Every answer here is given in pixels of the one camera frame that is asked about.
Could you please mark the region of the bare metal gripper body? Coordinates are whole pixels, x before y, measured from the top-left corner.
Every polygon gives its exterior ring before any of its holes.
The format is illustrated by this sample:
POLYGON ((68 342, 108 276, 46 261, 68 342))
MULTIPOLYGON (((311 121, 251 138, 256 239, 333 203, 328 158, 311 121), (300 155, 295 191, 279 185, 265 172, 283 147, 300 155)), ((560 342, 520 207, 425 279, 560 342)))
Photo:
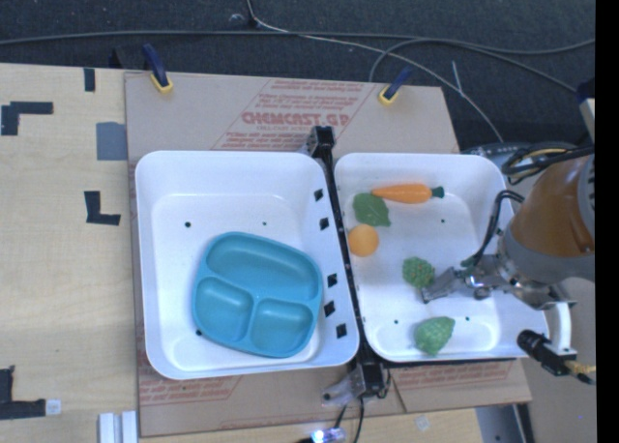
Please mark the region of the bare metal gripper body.
POLYGON ((561 285, 530 280, 509 257, 493 254, 471 256, 462 261, 462 279, 477 300, 489 298, 497 291, 513 295, 533 310, 550 310, 559 304, 571 308, 576 304, 561 285))

